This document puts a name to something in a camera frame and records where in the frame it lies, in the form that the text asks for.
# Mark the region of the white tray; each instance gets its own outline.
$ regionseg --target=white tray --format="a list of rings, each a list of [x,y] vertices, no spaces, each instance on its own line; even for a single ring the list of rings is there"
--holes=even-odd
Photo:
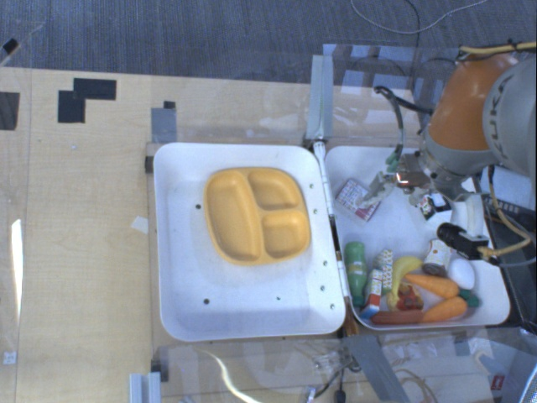
[[[326,171],[330,179],[332,194],[337,195],[349,178],[365,186],[381,170],[385,170],[384,161],[392,153],[390,148],[371,148],[340,146],[331,149],[326,156]],[[392,249],[394,259],[403,255],[415,255],[424,258],[429,248],[429,241],[437,238],[435,228],[425,225],[425,219],[419,209],[412,207],[408,197],[400,189],[382,201],[370,221],[365,222],[353,217],[335,202],[336,226],[340,239],[341,251],[345,244],[359,241],[365,244],[366,260],[371,266],[373,258],[382,249]],[[510,304],[503,277],[498,267],[484,261],[472,261],[477,283],[474,288],[482,305],[469,309],[464,317],[457,320],[434,324],[417,324],[408,326],[376,326],[369,320],[359,321],[375,330],[427,329],[432,327],[470,327],[495,325],[504,322],[509,314]],[[425,307],[435,304],[439,299],[423,291]]]
[[[206,226],[204,186],[232,167],[274,167],[292,175],[309,213],[311,243],[293,259],[230,264]],[[345,306],[319,165],[294,146],[167,144],[154,157],[160,316],[183,341],[325,334]]]

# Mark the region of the gray carpet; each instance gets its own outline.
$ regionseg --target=gray carpet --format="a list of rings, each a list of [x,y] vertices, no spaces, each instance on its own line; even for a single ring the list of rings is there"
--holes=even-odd
[[[416,29],[404,0],[355,0],[368,17]],[[411,0],[420,25],[478,0]],[[535,40],[537,0],[492,0],[418,38],[360,19],[349,0],[0,0],[0,40],[32,46],[18,65],[122,73],[307,81],[323,44],[457,47]],[[42,25],[39,31],[30,32]]]

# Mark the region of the wooden surface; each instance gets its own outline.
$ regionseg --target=wooden surface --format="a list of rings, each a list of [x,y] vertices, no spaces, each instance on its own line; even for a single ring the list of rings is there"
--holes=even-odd
[[[86,101],[86,123],[61,124],[58,91],[72,90],[75,77],[117,80],[117,99]],[[28,106],[20,109],[18,131],[0,132],[0,349],[9,348],[6,339],[15,339],[15,334],[4,332],[13,322],[13,299],[6,295],[12,291],[6,290],[12,285],[5,279],[11,273],[6,269],[10,267],[6,234],[21,213],[25,263],[17,394],[15,398],[10,386],[15,369],[2,366],[0,401],[128,401],[128,376],[149,372],[152,341],[159,340],[162,332],[152,327],[158,315],[151,308],[149,238],[131,228],[136,217],[149,217],[143,161],[151,140],[151,108],[162,107],[164,100],[177,103],[180,140],[300,141],[309,87],[9,69],[0,78],[0,91],[10,86],[9,79],[18,79],[11,87],[25,94]],[[374,139],[375,133],[380,143],[397,138],[394,123],[366,121],[367,100],[357,101],[357,95],[340,90],[335,93],[338,133],[373,136],[364,142]],[[390,112],[386,103],[374,98],[371,107],[376,106]],[[362,115],[361,123],[352,120],[354,113],[357,118]],[[386,136],[387,127],[393,136]],[[28,186],[28,192],[13,189],[18,186]],[[9,206],[13,199],[16,210]],[[5,306],[11,311],[6,313]],[[360,384],[357,395],[371,395],[363,379]],[[262,390],[254,394],[259,401],[274,397]],[[290,394],[294,400],[289,401],[296,401],[295,391]],[[234,399],[204,395],[195,401]]]

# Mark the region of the white egg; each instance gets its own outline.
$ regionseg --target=white egg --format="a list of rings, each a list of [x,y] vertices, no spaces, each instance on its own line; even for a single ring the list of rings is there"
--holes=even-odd
[[[476,272],[467,259],[453,259],[448,267],[447,277],[463,290],[471,290],[476,284]]]

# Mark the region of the yellow divided plate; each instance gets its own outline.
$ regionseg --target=yellow divided plate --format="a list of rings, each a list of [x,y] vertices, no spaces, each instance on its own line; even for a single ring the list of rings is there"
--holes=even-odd
[[[244,167],[205,185],[205,217],[216,251],[240,265],[294,258],[310,245],[310,221],[295,180],[282,170]]]

